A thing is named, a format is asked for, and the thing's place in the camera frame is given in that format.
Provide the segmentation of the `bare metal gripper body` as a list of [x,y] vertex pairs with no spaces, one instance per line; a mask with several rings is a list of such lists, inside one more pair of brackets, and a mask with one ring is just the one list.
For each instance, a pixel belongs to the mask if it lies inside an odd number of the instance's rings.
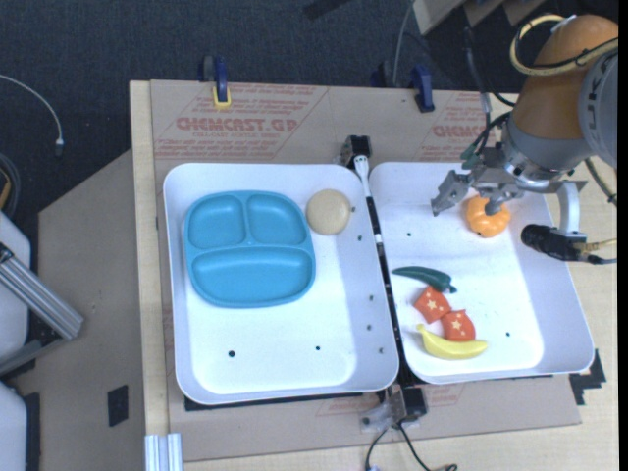
[[518,197],[524,191],[542,191],[557,179],[517,149],[485,147],[465,160],[469,185],[487,197]]

